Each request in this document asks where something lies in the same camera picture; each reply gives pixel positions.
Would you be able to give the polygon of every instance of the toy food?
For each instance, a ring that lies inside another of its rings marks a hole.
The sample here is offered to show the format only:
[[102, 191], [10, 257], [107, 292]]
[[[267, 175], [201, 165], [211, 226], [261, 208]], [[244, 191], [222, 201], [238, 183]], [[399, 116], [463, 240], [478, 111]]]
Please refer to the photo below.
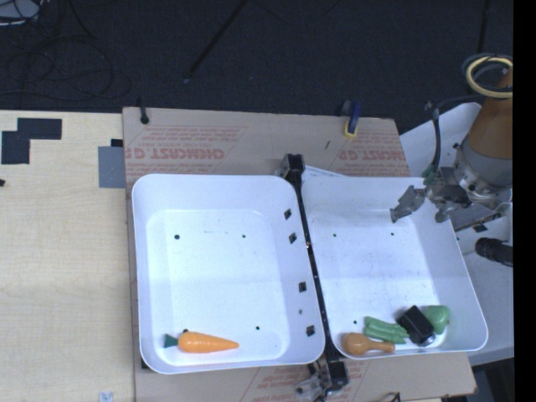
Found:
[[441, 335], [451, 318], [451, 309], [445, 305], [430, 305], [423, 314], [434, 327], [434, 332]]
[[388, 323], [374, 317], [365, 318], [363, 333], [370, 338], [389, 341], [394, 344], [405, 344], [405, 338], [410, 335], [398, 323]]
[[187, 353], [212, 353], [238, 348], [239, 344], [229, 339], [201, 332], [184, 332], [178, 339], [165, 335], [164, 348], [177, 346]]
[[394, 344], [373, 341], [362, 333], [349, 332], [343, 337], [343, 348], [350, 354], [364, 354], [369, 350], [382, 350], [392, 353], [394, 351]]
[[432, 344], [436, 339], [434, 327], [416, 305], [406, 310], [396, 322], [408, 331], [411, 342], [421, 347]]

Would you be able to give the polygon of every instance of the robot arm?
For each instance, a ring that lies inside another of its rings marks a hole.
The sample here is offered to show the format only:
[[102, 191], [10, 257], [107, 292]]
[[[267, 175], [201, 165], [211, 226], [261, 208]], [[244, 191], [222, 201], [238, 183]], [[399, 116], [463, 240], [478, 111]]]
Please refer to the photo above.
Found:
[[[496, 87], [484, 88], [474, 80], [474, 71], [487, 63], [507, 67]], [[438, 167], [439, 158], [435, 157], [434, 165], [423, 174], [426, 187], [409, 187], [400, 197], [399, 205], [391, 209], [393, 222], [416, 211], [426, 198], [438, 208], [437, 222], [473, 204], [494, 210], [502, 202], [501, 194], [512, 188], [513, 64], [502, 57], [481, 56], [469, 64], [465, 72], [469, 86], [485, 95], [486, 100], [457, 148], [452, 167]]]

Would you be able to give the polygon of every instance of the black floor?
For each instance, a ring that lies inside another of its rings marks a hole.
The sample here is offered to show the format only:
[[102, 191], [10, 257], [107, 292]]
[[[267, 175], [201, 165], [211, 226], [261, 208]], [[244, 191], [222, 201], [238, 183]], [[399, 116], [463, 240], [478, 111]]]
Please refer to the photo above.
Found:
[[513, 55], [513, 0], [248, 0], [185, 85], [240, 0], [33, 1], [37, 19], [0, 18], [2, 109], [335, 115], [358, 100], [403, 133], [427, 101], [467, 93], [465, 59]]

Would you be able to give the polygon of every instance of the cardboard sheet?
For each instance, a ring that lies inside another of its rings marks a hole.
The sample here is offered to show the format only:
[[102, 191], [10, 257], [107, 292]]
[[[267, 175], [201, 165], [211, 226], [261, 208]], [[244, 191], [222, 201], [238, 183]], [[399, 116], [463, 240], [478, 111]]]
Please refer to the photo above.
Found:
[[[343, 135], [347, 120], [343, 117], [156, 108], [146, 113], [149, 123], [144, 125], [139, 108], [123, 110], [135, 342], [138, 313], [131, 188], [139, 177], [149, 173], [274, 174], [287, 153], [301, 154], [307, 166], [347, 176], [410, 175], [390, 119], [360, 118], [358, 134], [350, 139]], [[294, 401], [299, 400], [294, 394], [296, 384], [309, 376], [306, 365], [161, 375], [142, 367], [138, 343], [134, 356], [138, 402], [167, 402], [177, 400], [178, 395], [191, 402]], [[350, 384], [328, 400], [389, 400], [398, 391], [408, 400], [475, 391], [464, 353], [390, 360], [345, 360]], [[400, 377], [405, 379], [390, 376], [389, 366], [403, 372]], [[412, 371], [410, 379], [407, 371]]]

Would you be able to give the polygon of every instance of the toy pea pod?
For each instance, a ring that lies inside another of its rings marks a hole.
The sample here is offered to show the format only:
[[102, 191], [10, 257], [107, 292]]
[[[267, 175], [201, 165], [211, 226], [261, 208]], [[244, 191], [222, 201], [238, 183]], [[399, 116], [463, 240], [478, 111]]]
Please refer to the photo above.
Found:
[[365, 317], [363, 333], [369, 338], [377, 338], [394, 344], [405, 344], [408, 332], [398, 323], [388, 323], [374, 317]]

